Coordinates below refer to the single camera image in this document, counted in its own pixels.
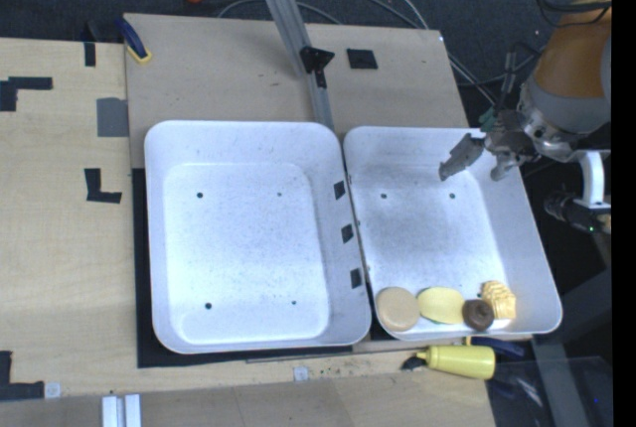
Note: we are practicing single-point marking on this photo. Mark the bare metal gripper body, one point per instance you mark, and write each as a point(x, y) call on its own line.
point(517, 137)

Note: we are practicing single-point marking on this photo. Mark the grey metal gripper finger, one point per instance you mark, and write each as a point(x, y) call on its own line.
point(502, 167)
point(461, 156)

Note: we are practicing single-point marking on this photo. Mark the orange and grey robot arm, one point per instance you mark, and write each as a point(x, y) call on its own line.
point(571, 62)

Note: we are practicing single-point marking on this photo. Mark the white plastic tray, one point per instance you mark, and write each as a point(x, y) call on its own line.
point(437, 236)
point(248, 241)

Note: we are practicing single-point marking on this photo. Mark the pale yellow ridged toy food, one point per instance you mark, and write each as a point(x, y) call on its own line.
point(501, 300)

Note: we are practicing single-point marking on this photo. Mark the yellow oval toy food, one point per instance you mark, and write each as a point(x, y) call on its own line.
point(439, 303)

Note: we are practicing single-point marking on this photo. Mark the brown doughnut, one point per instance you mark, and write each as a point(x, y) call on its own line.
point(478, 314)

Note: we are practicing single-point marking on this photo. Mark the tan round biscuit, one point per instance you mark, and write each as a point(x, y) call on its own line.
point(397, 309)

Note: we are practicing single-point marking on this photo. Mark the yellow squeeze bottle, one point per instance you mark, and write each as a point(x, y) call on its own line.
point(462, 361)

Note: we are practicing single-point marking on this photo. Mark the pale wood board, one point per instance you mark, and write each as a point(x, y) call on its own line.
point(223, 77)

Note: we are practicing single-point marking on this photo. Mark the black cylinder on white bracket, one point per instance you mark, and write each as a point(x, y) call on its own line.
point(593, 186)

